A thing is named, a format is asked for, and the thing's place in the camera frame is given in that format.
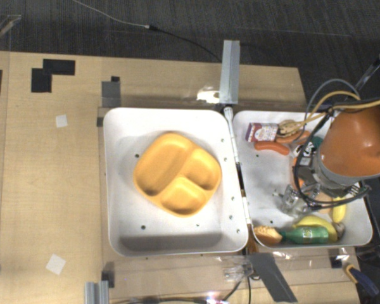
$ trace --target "wooden table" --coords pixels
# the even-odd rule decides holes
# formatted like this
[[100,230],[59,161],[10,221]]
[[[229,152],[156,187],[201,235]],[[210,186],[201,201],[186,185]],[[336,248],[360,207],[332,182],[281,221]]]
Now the wooden table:
[[[51,94],[31,93],[31,69],[42,68],[44,58],[75,60],[76,73],[54,75]],[[96,127],[101,81],[121,78],[123,106],[191,101],[200,107],[197,92],[207,86],[218,90],[220,65],[0,52],[0,68],[0,304],[82,303],[85,282],[98,282],[104,265]],[[258,98],[260,109],[300,111],[305,105],[295,68],[241,66],[239,98],[246,105]],[[66,127],[56,127],[58,115],[67,115]],[[59,275],[46,269],[52,254],[66,260]],[[304,255],[321,261],[326,252]],[[135,262],[116,260],[127,269]],[[350,261],[356,263],[354,256]],[[358,303],[355,286],[340,269],[290,265],[281,269],[300,303]],[[146,267],[130,271],[151,273]],[[171,294],[180,290],[174,275],[170,282]],[[125,294],[147,292],[148,286],[133,282]],[[272,303],[261,281],[252,286],[253,303]],[[247,303],[247,297],[243,284],[231,303]]]

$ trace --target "yellow plate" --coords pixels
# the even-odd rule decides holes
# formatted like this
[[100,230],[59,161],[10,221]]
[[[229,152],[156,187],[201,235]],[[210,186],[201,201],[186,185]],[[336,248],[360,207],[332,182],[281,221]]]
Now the yellow plate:
[[210,153],[184,136],[166,133],[138,161],[134,184],[161,209],[188,217],[207,204],[221,176],[221,167]]

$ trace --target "white paper square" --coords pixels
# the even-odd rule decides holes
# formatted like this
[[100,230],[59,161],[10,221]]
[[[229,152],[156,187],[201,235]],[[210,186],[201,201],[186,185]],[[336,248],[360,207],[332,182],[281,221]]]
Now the white paper square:
[[56,127],[61,128],[61,127],[66,127],[68,125],[68,118],[66,115],[59,115],[56,116]]
[[62,259],[60,256],[53,254],[51,256],[51,259],[49,259],[46,265],[46,268],[49,271],[53,272],[54,274],[60,275],[65,264],[66,264],[65,259]]

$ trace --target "dark floor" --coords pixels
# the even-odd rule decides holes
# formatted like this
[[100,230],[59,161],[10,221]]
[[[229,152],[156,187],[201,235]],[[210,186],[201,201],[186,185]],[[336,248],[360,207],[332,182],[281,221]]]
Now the dark floor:
[[[380,0],[79,1],[194,40],[218,56],[224,39],[240,40],[242,64],[298,67],[308,98],[330,78],[356,83],[380,52]],[[71,0],[0,0],[0,15],[7,14],[22,16],[12,31],[14,51],[217,61],[186,41]],[[363,95],[380,95],[380,70]]]

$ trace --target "white tray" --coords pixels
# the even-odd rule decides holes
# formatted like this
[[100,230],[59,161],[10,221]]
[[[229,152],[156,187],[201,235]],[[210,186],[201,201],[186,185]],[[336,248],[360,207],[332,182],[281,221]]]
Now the white tray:
[[[285,113],[276,111],[241,111],[234,117],[234,133],[236,135],[239,160],[246,196],[248,197],[249,211],[254,226],[267,225],[283,229],[294,223],[293,217],[282,213],[278,208],[281,199],[273,196],[273,192],[283,193],[291,182],[291,157],[282,156],[273,151],[256,151],[253,143],[245,139],[246,130],[250,122],[280,123],[285,119],[303,120],[303,113]],[[307,125],[312,130],[319,119]],[[318,136],[325,136],[329,122],[319,132]],[[320,217],[331,221],[328,214],[319,214]],[[340,248],[342,246],[361,246],[372,238],[372,225],[364,200],[358,199],[346,207],[346,216],[343,219],[346,227],[344,236],[333,244],[312,244],[308,247]],[[279,244],[276,248],[298,248],[301,245]]]
[[[235,252],[248,239],[243,202],[225,118],[209,110],[115,108],[104,118],[108,230],[125,256]],[[136,190],[132,173],[161,134],[176,132],[212,154],[222,182],[205,207],[188,218],[173,216]]]

